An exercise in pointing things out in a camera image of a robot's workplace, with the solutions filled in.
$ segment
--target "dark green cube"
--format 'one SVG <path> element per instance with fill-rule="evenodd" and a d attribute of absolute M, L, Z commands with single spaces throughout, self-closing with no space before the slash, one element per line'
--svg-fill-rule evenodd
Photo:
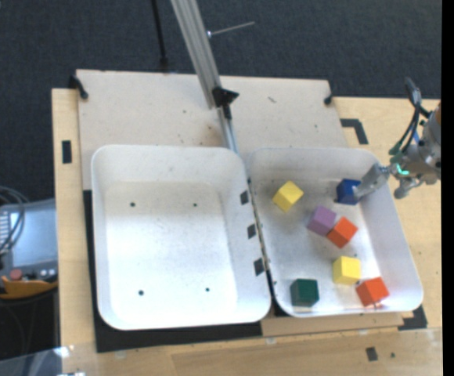
<path fill-rule="evenodd" d="M 290 286 L 293 306 L 313 306 L 319 300 L 318 282 L 296 279 Z"/>

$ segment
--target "block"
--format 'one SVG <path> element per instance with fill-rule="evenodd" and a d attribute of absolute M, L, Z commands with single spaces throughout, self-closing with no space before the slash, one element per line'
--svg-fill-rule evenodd
<path fill-rule="evenodd" d="M 318 282 L 313 279 L 296 279 L 290 286 L 293 306 L 313 306 L 319 300 Z"/>
<path fill-rule="evenodd" d="M 333 282 L 352 285 L 361 278 L 361 261 L 357 258 L 341 256 L 333 262 Z"/>
<path fill-rule="evenodd" d="M 336 217 L 337 213 L 320 205 L 313 211 L 307 228 L 325 237 L 335 225 Z"/>
<path fill-rule="evenodd" d="M 341 217 L 337 224 L 326 235 L 326 238 L 333 242 L 339 248 L 343 248 L 358 231 L 355 226 L 347 217 Z"/>
<path fill-rule="evenodd" d="M 357 204 L 359 199 L 354 197 L 354 186 L 358 186 L 361 181 L 357 179 L 342 179 L 337 185 L 337 202 L 341 204 Z"/>
<path fill-rule="evenodd" d="M 278 189 L 276 195 L 272 198 L 272 202 L 277 204 L 283 212 L 288 212 L 303 195 L 304 191 L 293 181 L 286 181 L 286 183 Z"/>
<path fill-rule="evenodd" d="M 355 290 L 364 306 L 376 304 L 389 296 L 389 291 L 382 277 L 365 280 Z"/>

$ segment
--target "white tray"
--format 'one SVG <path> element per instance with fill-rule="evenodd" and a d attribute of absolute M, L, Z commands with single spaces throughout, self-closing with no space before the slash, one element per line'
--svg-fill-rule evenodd
<path fill-rule="evenodd" d="M 98 307 L 120 330 L 249 323 L 270 309 L 244 164 L 223 147 L 99 148 Z"/>
<path fill-rule="evenodd" d="M 267 148 L 250 156 L 252 193 L 275 298 L 291 316 L 407 312 L 422 302 L 422 285 L 388 185 L 356 205 L 335 201 L 342 179 L 360 180 L 377 162 L 370 152 L 351 148 Z M 272 197 L 288 180 L 295 182 L 304 196 L 285 213 Z M 320 204 L 336 212 L 337 219 L 346 216 L 359 228 L 342 249 L 306 228 Z M 332 263 L 342 255 L 361 260 L 361 280 L 383 278 L 390 295 L 381 305 L 364 307 L 355 284 L 333 282 Z M 318 281 L 319 300 L 310 308 L 292 306 L 290 285 L 297 278 Z"/>

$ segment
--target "blue cube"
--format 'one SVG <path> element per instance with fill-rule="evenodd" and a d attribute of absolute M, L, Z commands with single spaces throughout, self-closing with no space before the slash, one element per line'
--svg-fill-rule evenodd
<path fill-rule="evenodd" d="M 342 179 L 337 185 L 337 202 L 340 204 L 357 204 L 359 199 L 354 196 L 354 186 L 358 186 L 361 181 L 357 179 Z"/>

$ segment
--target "robotic hand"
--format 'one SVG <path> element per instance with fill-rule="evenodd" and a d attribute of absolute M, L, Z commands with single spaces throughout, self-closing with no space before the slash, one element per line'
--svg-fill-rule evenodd
<path fill-rule="evenodd" d="M 374 164 L 354 188 L 356 199 L 380 188 L 391 175 L 399 180 L 399 187 L 394 192 L 398 199 L 406 197 L 416 186 L 424 183 L 432 185 L 441 179 L 441 101 L 434 111 L 428 112 L 422 107 L 420 90 L 410 78 L 405 80 L 405 87 L 409 101 L 415 108 L 412 120 L 402 138 L 389 150 L 391 164 Z M 423 132 L 422 138 L 418 139 L 416 127 L 421 114 L 427 120 L 420 122 Z"/>

